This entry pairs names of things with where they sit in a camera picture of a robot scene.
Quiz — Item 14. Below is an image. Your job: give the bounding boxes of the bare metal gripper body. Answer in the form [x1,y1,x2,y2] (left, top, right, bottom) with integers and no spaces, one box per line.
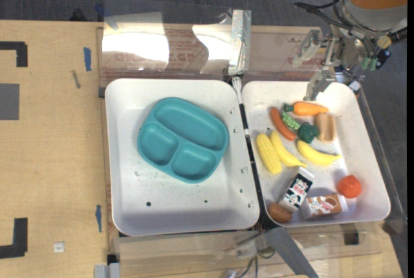
[323,29,370,73]

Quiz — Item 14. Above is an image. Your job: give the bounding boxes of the orange carrot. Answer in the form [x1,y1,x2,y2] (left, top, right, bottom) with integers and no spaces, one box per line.
[283,101,330,117]

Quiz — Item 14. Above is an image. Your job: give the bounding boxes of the tan hot dog bun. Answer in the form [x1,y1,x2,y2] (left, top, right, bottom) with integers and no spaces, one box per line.
[315,112,338,143]

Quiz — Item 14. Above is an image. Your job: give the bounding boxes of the green grapes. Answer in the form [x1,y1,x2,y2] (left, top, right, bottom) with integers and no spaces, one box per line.
[280,111,302,132]

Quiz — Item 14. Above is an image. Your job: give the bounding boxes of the green broccoli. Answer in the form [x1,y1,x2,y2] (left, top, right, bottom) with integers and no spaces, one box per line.
[297,122,320,144]

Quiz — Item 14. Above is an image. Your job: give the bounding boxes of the orange-red sausage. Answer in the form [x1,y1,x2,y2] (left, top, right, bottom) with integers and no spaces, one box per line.
[269,106,298,142]

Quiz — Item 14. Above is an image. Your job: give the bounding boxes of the white plastic tray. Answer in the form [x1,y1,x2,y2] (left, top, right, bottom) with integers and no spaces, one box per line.
[241,80,392,228]
[104,78,261,237]

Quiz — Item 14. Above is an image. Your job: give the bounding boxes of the yellow banana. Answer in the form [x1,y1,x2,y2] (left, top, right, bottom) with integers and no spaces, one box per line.
[269,130,308,169]
[296,139,342,167]

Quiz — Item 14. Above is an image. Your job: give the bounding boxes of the yellow corn cob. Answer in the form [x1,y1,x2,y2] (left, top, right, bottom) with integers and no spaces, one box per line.
[256,133,283,176]

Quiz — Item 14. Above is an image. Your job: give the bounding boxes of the orange tomato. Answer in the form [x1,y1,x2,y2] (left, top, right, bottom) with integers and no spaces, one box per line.
[336,174,363,199]

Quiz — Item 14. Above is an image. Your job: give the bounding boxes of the white cow print carton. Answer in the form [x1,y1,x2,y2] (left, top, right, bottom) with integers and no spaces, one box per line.
[278,166,316,213]

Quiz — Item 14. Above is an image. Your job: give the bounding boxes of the brown carton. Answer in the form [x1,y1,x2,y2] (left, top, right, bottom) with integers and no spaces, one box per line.
[300,193,349,220]

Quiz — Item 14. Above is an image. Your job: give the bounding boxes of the brown bread roll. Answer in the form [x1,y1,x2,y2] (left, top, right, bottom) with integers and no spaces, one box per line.
[267,202,294,224]

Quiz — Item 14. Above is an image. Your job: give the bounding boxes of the teal divided plate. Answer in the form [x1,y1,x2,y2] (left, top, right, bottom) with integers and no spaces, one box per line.
[136,97,230,185]

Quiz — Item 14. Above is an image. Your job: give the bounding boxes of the black cylinder on white bracket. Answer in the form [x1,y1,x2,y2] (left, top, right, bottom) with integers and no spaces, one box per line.
[376,18,408,70]

